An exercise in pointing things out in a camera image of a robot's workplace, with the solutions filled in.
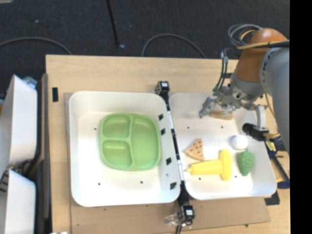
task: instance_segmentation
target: green toy vegetable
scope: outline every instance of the green toy vegetable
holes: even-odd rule
[[[254,165],[254,154],[246,149],[238,155],[237,162],[240,172],[243,176],[247,176]]]

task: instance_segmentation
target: green plate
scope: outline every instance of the green plate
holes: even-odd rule
[[[105,117],[100,131],[101,156],[112,168],[142,171],[160,161],[158,126],[139,114],[117,113]]]

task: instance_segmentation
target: wooden table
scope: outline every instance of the wooden table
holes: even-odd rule
[[[230,60],[229,72],[236,66]],[[84,208],[70,193],[66,141],[65,94],[77,91],[152,92],[160,80],[169,81],[170,93],[211,93],[221,71],[219,59],[137,58],[94,56],[46,56],[46,94],[53,232],[172,233],[163,218],[177,203]],[[267,110],[267,126],[277,131]],[[289,157],[280,160],[289,172]],[[266,206],[261,197],[226,200],[192,200],[194,224],[183,231],[192,234],[290,233],[290,190],[278,189],[279,205]]]

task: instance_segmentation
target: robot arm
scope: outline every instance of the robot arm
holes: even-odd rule
[[[239,40],[233,34],[240,32]],[[242,39],[252,33],[248,43]],[[214,89],[216,98],[207,98],[199,116],[213,111],[216,105],[224,109],[223,117],[243,107],[258,110],[254,102],[265,93],[272,96],[274,116],[288,153],[289,147],[289,40],[280,32],[255,25],[234,25],[229,29],[231,41],[242,50],[228,86]]]

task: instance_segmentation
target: black metal rod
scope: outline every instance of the black metal rod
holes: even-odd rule
[[[111,19],[111,24],[112,24],[112,28],[113,28],[113,33],[114,33],[114,38],[115,38],[115,45],[119,45],[117,31],[116,31],[116,26],[115,26],[115,20],[114,20],[112,8],[111,8],[110,0],[106,0],[106,4],[107,4],[108,13],[109,13],[109,17]]]

